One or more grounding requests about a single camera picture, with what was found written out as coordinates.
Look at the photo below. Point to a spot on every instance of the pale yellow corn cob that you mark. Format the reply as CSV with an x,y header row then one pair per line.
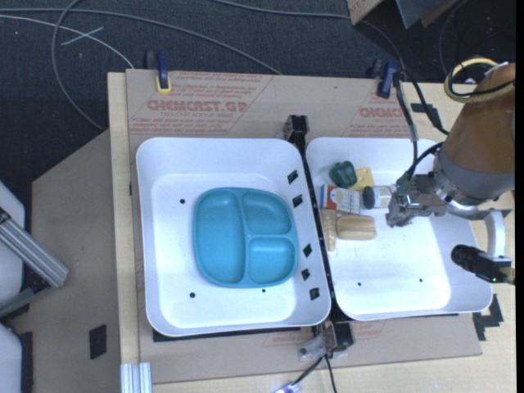
x,y
328,231

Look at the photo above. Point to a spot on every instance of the brown cardboard board red print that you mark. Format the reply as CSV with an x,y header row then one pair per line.
x,y
229,109

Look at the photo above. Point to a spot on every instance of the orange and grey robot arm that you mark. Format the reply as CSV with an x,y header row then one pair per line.
x,y
479,137

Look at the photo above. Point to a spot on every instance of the black cylinder on white bracket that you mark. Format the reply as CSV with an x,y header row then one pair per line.
x,y
475,258

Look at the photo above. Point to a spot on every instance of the tan bread loaf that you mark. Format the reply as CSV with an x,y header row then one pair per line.
x,y
356,227

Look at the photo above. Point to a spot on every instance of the white plastic tray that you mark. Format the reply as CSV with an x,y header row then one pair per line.
x,y
172,236
393,276

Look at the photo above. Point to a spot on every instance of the white carton red blue print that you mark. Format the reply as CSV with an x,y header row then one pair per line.
x,y
341,199

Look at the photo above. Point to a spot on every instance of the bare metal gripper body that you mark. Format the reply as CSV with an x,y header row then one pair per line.
x,y
421,199

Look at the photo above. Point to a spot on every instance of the green bell pepper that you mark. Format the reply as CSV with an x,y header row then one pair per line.
x,y
343,173

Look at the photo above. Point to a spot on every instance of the yellow cheese wedge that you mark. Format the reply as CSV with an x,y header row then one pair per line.
x,y
364,178

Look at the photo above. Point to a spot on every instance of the blue divided plate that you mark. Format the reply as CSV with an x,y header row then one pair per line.
x,y
229,236

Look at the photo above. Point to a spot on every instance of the small bottle with black cap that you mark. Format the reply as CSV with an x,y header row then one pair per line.
x,y
378,197

